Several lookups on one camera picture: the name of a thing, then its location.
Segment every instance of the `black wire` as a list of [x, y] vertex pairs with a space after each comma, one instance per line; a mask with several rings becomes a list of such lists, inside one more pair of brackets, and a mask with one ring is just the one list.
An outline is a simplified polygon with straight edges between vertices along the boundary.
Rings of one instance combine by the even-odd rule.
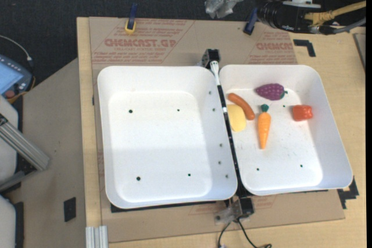
[[[222, 234], [224, 233], [224, 231], [229, 227], [229, 225], [230, 225], [232, 222], [237, 222], [237, 223], [240, 225], [240, 227], [241, 227], [241, 229], [242, 229], [242, 231], [243, 231], [243, 233], [244, 233], [246, 239], [247, 239], [248, 242], [252, 245], [252, 247], [253, 247], [253, 248], [258, 248], [257, 246], [255, 246], [255, 245], [252, 243], [252, 241], [250, 240], [250, 238], [249, 238], [248, 235], [246, 234], [245, 229], [244, 229], [243, 225], [242, 225], [241, 222], [240, 222], [240, 217], [238, 217], [237, 220], [231, 220], [231, 221], [230, 221], [228, 224], [226, 224], [225, 227], [222, 229], [222, 231], [221, 231], [221, 233], [220, 233], [220, 236], [219, 236], [219, 240], [218, 240], [218, 242], [217, 242], [217, 244], [218, 244], [218, 248], [221, 247], [221, 238], [222, 238]], [[273, 245], [271, 245], [271, 244], [267, 244], [267, 245], [265, 245], [264, 248], [272, 248], [272, 247], [273, 247]]]

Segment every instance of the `cardboard sheet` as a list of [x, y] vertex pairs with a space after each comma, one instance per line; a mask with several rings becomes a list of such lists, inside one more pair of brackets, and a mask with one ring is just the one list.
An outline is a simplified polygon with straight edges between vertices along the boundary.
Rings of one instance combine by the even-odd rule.
[[[221, 231], [214, 223], [224, 202], [112, 212], [105, 193], [101, 119], [96, 88], [98, 73], [110, 65], [196, 65], [206, 49], [219, 49], [220, 67], [227, 64], [297, 64], [289, 34], [260, 23], [252, 35], [244, 22], [136, 19], [136, 31], [127, 35], [126, 19], [90, 17], [96, 137], [102, 223], [109, 241], [163, 238]], [[255, 213], [247, 228], [338, 220], [344, 212], [338, 192], [321, 191], [254, 196]]]

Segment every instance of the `orange carrot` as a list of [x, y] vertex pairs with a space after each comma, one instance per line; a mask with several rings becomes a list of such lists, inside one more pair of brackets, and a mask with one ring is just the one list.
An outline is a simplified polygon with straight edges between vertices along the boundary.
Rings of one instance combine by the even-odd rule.
[[269, 136], [271, 115], [267, 112], [268, 105], [261, 105], [262, 113], [258, 116], [258, 136], [260, 139], [261, 149], [265, 149], [267, 137]]
[[239, 95], [235, 93], [230, 93], [227, 95], [227, 99], [231, 102], [235, 103], [239, 107], [241, 107], [244, 111], [244, 115], [248, 120], [253, 120], [256, 116], [253, 112], [251, 106], [246, 102], [244, 99], [242, 99]]

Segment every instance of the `white plastic container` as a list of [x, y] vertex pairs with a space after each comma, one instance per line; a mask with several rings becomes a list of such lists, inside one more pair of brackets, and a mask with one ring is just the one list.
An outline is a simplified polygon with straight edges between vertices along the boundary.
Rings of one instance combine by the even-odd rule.
[[[220, 71], [234, 92], [260, 113], [270, 106], [266, 148], [257, 117], [232, 137], [244, 187], [255, 195], [344, 188], [352, 172], [319, 75], [307, 66], [230, 65]], [[272, 82], [281, 100], [255, 88]], [[106, 193], [123, 209], [232, 197], [237, 177], [212, 73], [199, 66], [109, 66], [98, 76]], [[296, 122], [293, 105], [314, 117]]]

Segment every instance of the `toy tomato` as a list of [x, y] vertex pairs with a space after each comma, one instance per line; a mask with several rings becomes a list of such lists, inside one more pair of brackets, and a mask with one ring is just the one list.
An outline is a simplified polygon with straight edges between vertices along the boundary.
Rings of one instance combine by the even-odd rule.
[[312, 107], [307, 105], [296, 105], [292, 109], [295, 121], [311, 119], [313, 117]]

